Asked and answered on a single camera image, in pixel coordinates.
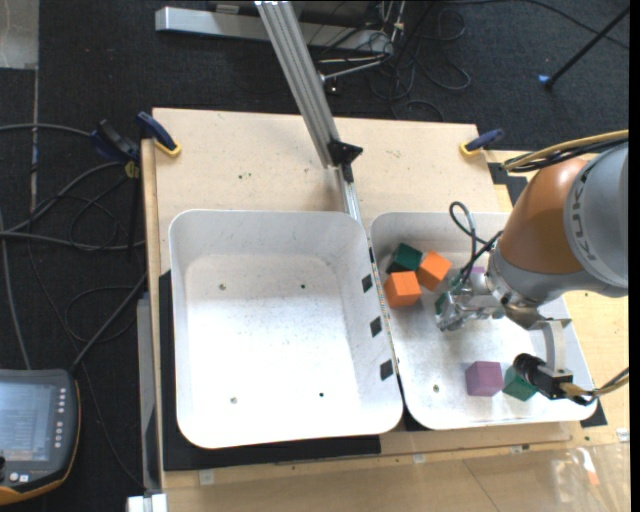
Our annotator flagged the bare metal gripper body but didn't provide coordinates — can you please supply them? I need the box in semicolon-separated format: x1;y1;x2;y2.
438;272;506;333

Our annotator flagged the orange cube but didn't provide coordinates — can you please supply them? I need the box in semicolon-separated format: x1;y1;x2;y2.
382;270;423;310
416;250;454;293

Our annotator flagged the white plastic tray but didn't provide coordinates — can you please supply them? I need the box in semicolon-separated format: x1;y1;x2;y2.
369;211;600;432
167;208;405;450

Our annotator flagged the purple cube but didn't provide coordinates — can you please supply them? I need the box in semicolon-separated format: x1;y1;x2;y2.
464;360;505;398

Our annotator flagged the green cube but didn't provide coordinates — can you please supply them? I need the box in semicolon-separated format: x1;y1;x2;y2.
501;366;539;403
385;242;424;275

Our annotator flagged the pale wood board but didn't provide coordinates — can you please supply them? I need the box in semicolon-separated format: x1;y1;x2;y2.
151;106;575;490

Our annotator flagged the black cylinder on white bracket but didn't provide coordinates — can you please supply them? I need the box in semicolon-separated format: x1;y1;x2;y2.
503;299;575;402

